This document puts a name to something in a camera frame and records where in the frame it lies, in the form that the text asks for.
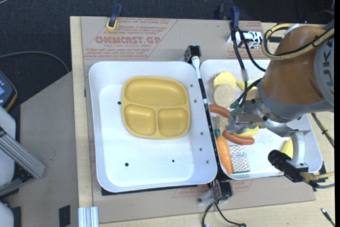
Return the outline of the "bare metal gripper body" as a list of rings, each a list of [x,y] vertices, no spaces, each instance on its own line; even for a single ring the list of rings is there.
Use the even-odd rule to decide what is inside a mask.
[[[280,137],[289,136],[294,129],[287,123],[289,120],[275,115],[261,101],[246,100],[242,106],[233,109],[233,123],[237,124],[237,133],[242,128],[268,129]]]

